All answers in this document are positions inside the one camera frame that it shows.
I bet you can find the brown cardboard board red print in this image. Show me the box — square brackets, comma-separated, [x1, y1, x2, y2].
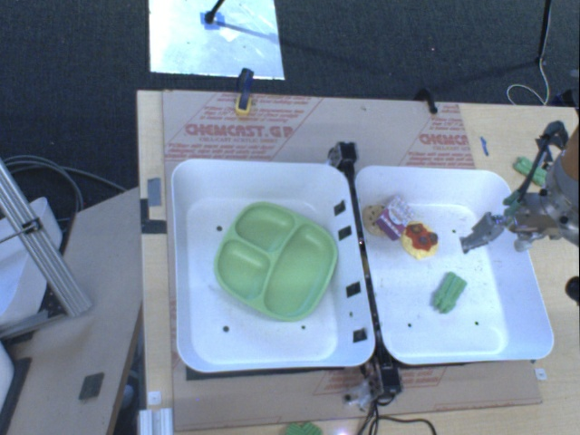
[161, 90, 544, 432]

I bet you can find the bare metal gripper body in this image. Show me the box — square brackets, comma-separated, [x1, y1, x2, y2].
[507, 182, 580, 243]

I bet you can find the brown chocolate chip biscuit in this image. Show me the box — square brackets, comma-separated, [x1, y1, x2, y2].
[361, 204, 386, 237]

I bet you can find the yellow and red pizza slice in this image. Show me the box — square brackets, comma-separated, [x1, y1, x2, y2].
[400, 221, 440, 261]

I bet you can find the green toy vegetable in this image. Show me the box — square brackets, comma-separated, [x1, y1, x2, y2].
[430, 271, 469, 314]
[285, 420, 324, 435]
[512, 155, 547, 186]

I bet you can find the purple and white carton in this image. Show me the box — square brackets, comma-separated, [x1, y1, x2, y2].
[375, 194, 416, 242]

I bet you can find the green divided plate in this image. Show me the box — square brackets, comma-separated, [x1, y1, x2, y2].
[213, 200, 340, 323]

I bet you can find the black block with thin wires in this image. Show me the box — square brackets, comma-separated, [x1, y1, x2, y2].
[327, 140, 359, 170]
[361, 361, 404, 403]

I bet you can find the thin black and white rod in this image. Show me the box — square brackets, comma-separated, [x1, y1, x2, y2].
[343, 163, 387, 371]

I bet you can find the white plastic tray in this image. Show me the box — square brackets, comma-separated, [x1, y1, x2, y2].
[170, 158, 377, 373]
[354, 165, 556, 366]

